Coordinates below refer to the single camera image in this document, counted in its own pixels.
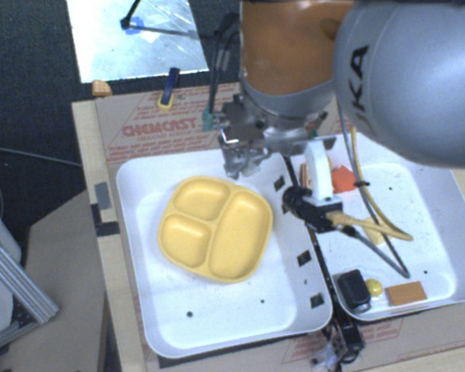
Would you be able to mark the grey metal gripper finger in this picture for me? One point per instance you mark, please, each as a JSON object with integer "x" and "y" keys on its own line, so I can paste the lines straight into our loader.
{"x": 232, "y": 165}
{"x": 256, "y": 163}

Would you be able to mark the yellow divided plate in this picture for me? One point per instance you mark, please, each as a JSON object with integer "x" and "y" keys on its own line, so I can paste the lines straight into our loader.
{"x": 217, "y": 227}

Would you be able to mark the black cylinder on white bracket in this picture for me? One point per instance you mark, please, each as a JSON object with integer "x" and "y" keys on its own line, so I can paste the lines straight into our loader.
{"x": 317, "y": 167}

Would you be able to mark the orange bread piece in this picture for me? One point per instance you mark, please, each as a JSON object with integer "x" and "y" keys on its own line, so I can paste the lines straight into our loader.
{"x": 101, "y": 88}

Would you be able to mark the red-orange pizza slice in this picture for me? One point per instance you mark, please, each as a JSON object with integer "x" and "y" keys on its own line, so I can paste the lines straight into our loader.
{"x": 342, "y": 180}

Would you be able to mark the orange-brown rectangular biscuit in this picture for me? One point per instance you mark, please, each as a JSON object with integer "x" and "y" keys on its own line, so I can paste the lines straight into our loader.
{"x": 406, "y": 293}

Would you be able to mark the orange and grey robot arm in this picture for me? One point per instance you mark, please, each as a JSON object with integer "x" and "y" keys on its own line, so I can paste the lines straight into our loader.
{"x": 416, "y": 77}

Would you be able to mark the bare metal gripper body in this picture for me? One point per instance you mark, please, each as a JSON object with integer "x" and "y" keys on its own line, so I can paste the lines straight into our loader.
{"x": 244, "y": 124}

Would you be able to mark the white plastic tray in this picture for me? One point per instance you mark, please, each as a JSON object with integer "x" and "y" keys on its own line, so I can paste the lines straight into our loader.
{"x": 409, "y": 196}
{"x": 235, "y": 311}

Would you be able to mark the brown cardboard board, red print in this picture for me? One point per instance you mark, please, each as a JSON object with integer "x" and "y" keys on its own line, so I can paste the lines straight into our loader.
{"x": 153, "y": 127}

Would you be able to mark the black rounded case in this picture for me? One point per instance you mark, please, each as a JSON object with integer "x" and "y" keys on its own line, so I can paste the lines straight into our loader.
{"x": 354, "y": 290}

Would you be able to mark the small yellow ball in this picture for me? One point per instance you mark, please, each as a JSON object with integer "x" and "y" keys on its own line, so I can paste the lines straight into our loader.
{"x": 374, "y": 287}

